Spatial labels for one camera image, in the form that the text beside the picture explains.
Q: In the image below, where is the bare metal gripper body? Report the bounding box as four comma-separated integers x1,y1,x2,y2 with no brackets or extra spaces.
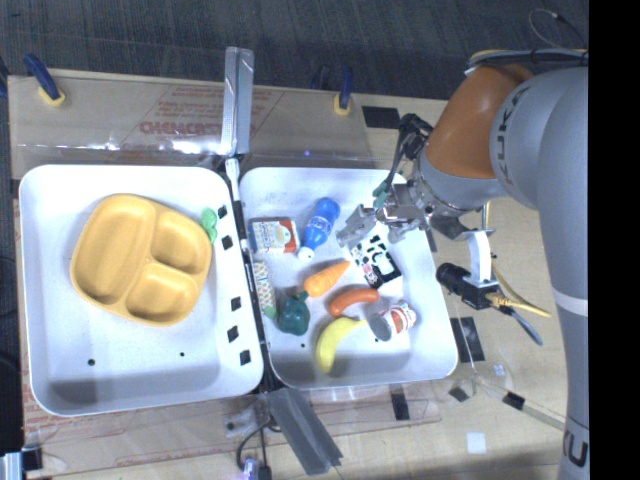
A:
374,180,437,232

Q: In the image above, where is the blue bottle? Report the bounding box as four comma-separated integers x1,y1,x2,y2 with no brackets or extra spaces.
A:
296,196,342,263

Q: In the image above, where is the black and white carton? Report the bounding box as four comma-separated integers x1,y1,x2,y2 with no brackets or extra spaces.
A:
349,233,403,290

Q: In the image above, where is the orange carrot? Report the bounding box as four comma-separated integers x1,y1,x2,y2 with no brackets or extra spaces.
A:
302,259,352,299

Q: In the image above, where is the orange sausage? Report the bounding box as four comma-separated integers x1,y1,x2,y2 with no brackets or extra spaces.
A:
327,287,381,318

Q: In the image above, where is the white and orange carton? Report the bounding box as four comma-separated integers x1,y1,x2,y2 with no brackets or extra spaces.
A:
247,217,302,256

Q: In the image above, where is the red and white can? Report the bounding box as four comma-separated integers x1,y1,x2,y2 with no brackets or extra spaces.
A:
369,300,418,343

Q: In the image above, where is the dark green pepper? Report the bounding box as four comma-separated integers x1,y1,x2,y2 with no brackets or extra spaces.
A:
275,290,312,338

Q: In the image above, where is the yellow and white packet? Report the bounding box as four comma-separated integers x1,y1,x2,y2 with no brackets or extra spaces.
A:
251,259,278,320

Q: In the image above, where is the yellow banana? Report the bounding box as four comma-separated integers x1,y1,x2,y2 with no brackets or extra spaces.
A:
314,315,369,375

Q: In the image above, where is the thin black and white rod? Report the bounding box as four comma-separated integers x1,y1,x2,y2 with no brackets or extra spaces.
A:
224,156,274,395

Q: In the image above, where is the white plastic tray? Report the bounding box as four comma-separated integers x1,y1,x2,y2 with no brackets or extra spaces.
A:
238,166,460,391
18,163,265,418

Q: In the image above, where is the light green toy leaf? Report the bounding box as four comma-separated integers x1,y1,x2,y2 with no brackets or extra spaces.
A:
199,206,220,245

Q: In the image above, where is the yellow divided plate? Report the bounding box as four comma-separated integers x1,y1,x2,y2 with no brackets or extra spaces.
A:
68,192,214,328

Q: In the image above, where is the brown cardboard board red print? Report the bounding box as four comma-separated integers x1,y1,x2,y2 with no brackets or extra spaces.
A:
6,67,443,475

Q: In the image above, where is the black cylinder on white bracket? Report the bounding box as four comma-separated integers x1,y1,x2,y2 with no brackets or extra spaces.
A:
435,229,502,312

